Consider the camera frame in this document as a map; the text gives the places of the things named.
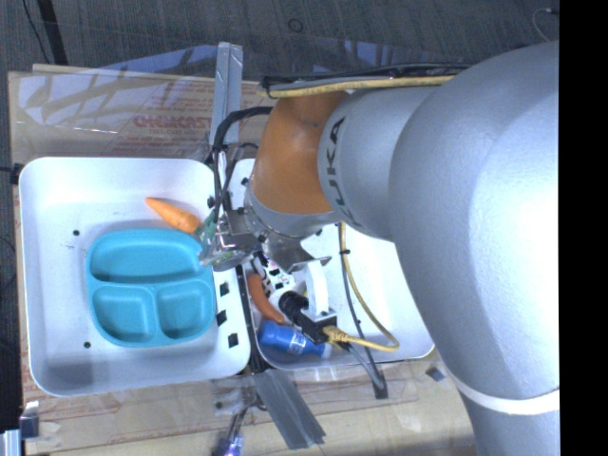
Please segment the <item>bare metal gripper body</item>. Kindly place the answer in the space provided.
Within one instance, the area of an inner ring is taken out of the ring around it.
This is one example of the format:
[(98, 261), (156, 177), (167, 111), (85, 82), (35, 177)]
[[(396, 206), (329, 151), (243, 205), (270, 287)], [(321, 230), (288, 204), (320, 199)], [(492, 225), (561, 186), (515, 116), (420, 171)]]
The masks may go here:
[(251, 208), (211, 213), (199, 228), (202, 266), (222, 272), (249, 261), (261, 252), (283, 271), (295, 272), (319, 261), (325, 266), (331, 256), (312, 256), (303, 246), (304, 237), (283, 235), (266, 226)]

